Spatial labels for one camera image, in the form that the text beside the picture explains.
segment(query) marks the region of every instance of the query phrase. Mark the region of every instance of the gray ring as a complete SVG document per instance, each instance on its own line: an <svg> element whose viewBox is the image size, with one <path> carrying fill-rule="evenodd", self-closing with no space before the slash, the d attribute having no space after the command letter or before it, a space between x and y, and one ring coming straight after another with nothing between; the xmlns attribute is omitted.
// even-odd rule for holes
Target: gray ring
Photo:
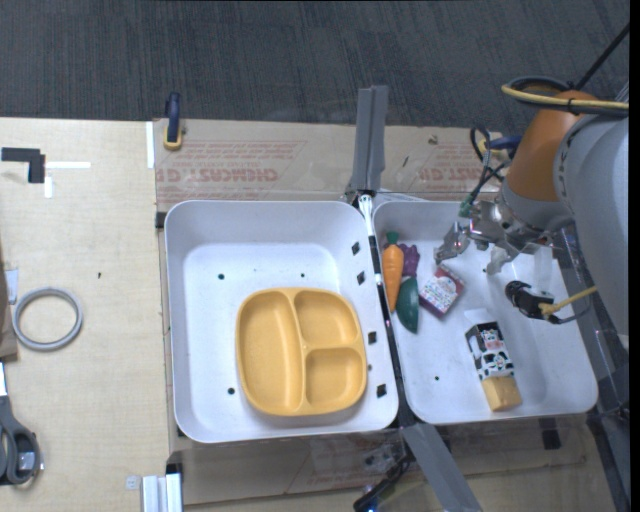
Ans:
<svg viewBox="0 0 640 512"><path fill-rule="evenodd" d="M71 328L71 330L59 340L53 341L51 343L34 341L28 338L22 332L22 329L20 329L20 315L22 315L22 311L31 302L41 297L60 297L61 299L64 299L69 304L71 304L71 307L76 313L76 323ZM25 293L22 297L20 297L18 302L16 302L16 307L13 310L12 320L13 329L16 331L16 336L18 336L18 340L20 341L20 343L32 350L49 352L64 347L78 335L78 333L80 332L80 328L82 327L82 308L80 307L80 302L78 302L78 299L72 293L63 288L55 288L53 286L36 288L35 290L31 290L30 292Z"/></svg>

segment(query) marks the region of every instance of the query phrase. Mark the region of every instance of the carrot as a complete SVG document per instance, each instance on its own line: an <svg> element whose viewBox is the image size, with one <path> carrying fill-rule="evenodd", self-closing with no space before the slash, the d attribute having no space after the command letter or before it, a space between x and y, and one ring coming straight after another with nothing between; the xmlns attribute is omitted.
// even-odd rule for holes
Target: carrot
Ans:
<svg viewBox="0 0 640 512"><path fill-rule="evenodd" d="M402 267L404 266L404 253L398 247L398 233L387 233L389 245L382 251L382 278L387 291L389 309L393 313L396 309L396 301L400 292L402 281Z"/></svg>

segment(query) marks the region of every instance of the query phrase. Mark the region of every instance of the small box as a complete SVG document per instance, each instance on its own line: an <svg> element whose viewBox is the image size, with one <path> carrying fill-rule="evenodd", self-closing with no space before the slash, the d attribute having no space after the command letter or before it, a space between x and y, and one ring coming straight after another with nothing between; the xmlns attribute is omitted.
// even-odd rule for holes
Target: small box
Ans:
<svg viewBox="0 0 640 512"><path fill-rule="evenodd" d="M476 324L466 333L478 377L492 411L522 403L514 367L498 322Z"/></svg>
<svg viewBox="0 0 640 512"><path fill-rule="evenodd" d="M441 318L462 293L464 281L445 265L438 265L433 277L420 289L420 305Z"/></svg>

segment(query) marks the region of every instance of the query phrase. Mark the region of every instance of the black scissors handle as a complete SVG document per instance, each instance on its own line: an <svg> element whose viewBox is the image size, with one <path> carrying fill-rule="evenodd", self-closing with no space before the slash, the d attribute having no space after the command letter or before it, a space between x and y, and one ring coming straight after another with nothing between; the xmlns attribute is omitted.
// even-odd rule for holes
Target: black scissors handle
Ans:
<svg viewBox="0 0 640 512"><path fill-rule="evenodd" d="M7 440L7 452L2 448L2 439ZM20 454L34 454L33 467L21 469ZM40 448L33 432L18 423L11 412L8 396L0 396L0 477L5 475L12 484L24 484L40 465Z"/></svg>

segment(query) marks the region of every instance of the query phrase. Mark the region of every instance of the black fabric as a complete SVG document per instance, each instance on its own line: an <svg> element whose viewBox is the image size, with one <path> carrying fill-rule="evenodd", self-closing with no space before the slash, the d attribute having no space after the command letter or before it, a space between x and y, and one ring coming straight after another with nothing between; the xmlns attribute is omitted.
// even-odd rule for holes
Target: black fabric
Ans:
<svg viewBox="0 0 640 512"><path fill-rule="evenodd" d="M0 2L0 115L150 120L170 92L201 119L354 123L357 90L390 87L387 124L519 133L500 86L578 82L630 0ZM584 90L613 99L629 36Z"/></svg>

